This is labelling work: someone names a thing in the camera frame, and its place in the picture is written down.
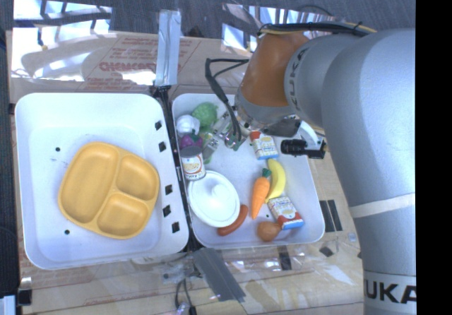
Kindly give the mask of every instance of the drain hole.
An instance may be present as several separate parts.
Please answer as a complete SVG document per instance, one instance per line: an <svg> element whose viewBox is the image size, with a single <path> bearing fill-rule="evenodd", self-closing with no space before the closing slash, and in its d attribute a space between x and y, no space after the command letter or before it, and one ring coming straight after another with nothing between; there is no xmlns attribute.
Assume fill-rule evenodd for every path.
<svg viewBox="0 0 452 315"><path fill-rule="evenodd" d="M171 227L172 227L172 233L175 233L175 232L177 232L177 231L180 230L180 228L179 228L179 223L178 223L178 222L173 223L173 224L171 225Z"/></svg>
<svg viewBox="0 0 452 315"><path fill-rule="evenodd" d="M170 205L163 208L163 217L167 217L171 213Z"/></svg>

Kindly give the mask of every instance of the white label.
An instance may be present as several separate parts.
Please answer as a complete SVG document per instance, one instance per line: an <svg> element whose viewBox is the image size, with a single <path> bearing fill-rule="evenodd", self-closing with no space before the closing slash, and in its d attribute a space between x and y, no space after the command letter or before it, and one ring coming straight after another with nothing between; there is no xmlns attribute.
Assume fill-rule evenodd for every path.
<svg viewBox="0 0 452 315"><path fill-rule="evenodd" d="M185 178L187 179L201 179L206 175L202 154L190 158L183 157L182 167L184 168Z"/></svg>
<svg viewBox="0 0 452 315"><path fill-rule="evenodd" d="M387 311L417 314L416 277L364 271L364 303Z"/></svg>

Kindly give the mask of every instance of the toy carrot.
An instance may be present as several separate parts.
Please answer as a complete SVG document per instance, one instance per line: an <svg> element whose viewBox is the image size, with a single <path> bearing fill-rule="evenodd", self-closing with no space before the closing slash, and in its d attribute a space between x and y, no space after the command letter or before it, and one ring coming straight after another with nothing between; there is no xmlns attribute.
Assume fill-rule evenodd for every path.
<svg viewBox="0 0 452 315"><path fill-rule="evenodd" d="M253 185L253 193L251 196L251 218L256 219L263 203L266 200L268 191L270 191L270 181L268 177L271 171L267 168L262 169L262 176L259 177Z"/></svg>

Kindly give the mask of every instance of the cable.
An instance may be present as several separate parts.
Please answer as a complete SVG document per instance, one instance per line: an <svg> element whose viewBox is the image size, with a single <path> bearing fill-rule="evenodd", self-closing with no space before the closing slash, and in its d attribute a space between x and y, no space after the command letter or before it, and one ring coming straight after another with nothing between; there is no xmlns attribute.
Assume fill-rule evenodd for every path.
<svg viewBox="0 0 452 315"><path fill-rule="evenodd" d="M234 136L237 136L237 140L240 142L242 140L242 130L240 129L240 124L237 118L235 117L234 110L232 109L231 105L229 104L229 100L227 99L227 96L221 86L216 81L216 77L220 74L231 70L233 68L237 68L238 66L241 66L245 63L247 63L248 59L206 59L206 79L210 84L210 87L212 88L213 92L217 95L217 97L225 104L227 111L229 112L229 115L231 117L232 122L232 134ZM212 75L212 72L210 70L210 64L211 63L218 63L218 62L228 62L228 63L237 63L235 65L229 66L226 69L218 71L215 75Z"/></svg>
<svg viewBox="0 0 452 315"><path fill-rule="evenodd" d="M275 34L284 35L293 32L304 31L326 31L333 34L352 34L363 37L368 34L376 32L376 30L361 25L361 23L339 23L331 21L321 21L318 23L290 23L290 24L264 24L258 31L258 36L261 34Z"/></svg>
<svg viewBox="0 0 452 315"><path fill-rule="evenodd" d="M190 295L189 295L189 291L186 288L186 278L184 279L184 290L185 290L186 298L189 301L189 305L190 305L190 307L192 307L193 304L191 303L191 298L190 298Z"/></svg>
<svg viewBox="0 0 452 315"><path fill-rule="evenodd" d="M176 286L176 297L174 298L174 304L176 305L176 309L178 309L181 306L177 297L179 295L179 289L181 288L182 282L183 281L179 281Z"/></svg>

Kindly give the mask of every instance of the kuka logo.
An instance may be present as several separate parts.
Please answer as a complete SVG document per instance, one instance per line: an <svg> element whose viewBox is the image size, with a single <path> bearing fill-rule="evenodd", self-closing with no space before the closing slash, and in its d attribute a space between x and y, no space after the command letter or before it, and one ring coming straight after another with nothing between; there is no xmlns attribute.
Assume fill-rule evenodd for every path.
<svg viewBox="0 0 452 315"><path fill-rule="evenodd" d="M303 49L302 51L300 51L297 55L297 61L294 61L292 63L292 70L290 72L289 75L289 85L290 85L290 99L293 103L293 105L295 106L295 108L297 108L298 110L300 110L300 108L298 107L298 100L297 100L297 94L296 94L296 87L295 87L295 80L294 78L297 76L297 69L298 66L300 65L302 58L304 56L304 53L307 51L308 49Z"/></svg>
<svg viewBox="0 0 452 315"><path fill-rule="evenodd" d="M393 292L397 287L400 287L400 285L393 283L385 285L383 282L369 282L367 279L364 279L364 296L369 299L379 299L383 302L389 300L396 304L417 302L416 285L406 285L400 298L397 298L397 295Z"/></svg>

